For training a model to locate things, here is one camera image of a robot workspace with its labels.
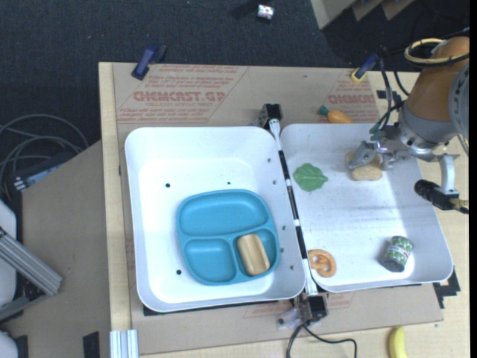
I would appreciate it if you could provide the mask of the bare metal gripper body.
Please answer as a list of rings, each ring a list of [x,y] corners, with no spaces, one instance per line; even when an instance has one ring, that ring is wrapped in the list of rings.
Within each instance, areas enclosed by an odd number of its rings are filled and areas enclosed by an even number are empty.
[[[443,142],[443,134],[425,126],[413,129],[407,123],[376,125],[376,153],[392,153],[395,161],[416,158],[425,162],[436,160],[434,150]]]

